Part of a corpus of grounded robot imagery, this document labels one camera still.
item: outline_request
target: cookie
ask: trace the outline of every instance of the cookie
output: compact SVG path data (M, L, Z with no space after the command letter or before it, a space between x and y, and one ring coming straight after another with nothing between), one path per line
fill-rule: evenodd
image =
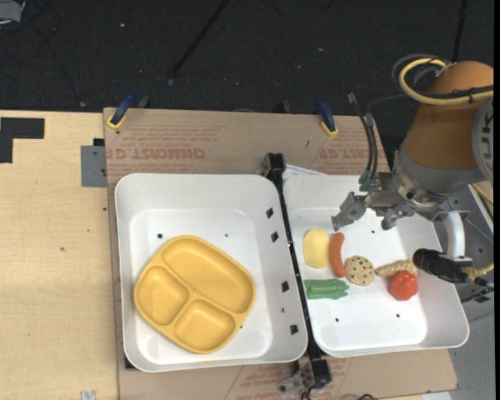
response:
M344 263L347 270L347 279L350 283L359 286L368 286L374 280L374 266L365 257L358 255L350 257Z

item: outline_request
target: yellow potato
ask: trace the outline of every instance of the yellow potato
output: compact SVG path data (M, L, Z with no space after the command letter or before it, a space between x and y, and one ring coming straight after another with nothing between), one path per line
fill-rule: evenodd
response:
M314 228L303 236L303 258L307 265L326 268L330 263L330 237L320 228Z

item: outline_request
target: red tomato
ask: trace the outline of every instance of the red tomato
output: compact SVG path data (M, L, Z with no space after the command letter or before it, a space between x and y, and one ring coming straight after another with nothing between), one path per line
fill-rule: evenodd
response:
M396 299L407 301L418 293L417 276L406 270L397 272L392 278L390 292Z

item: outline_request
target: sausage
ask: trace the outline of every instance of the sausage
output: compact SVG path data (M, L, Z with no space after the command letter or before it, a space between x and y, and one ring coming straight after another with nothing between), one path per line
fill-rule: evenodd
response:
M344 267L343 258L341 256L341 248L344 243L344 234L336 232L330 242L330 264L332 265L333 274L335 277L345 277L347 270Z

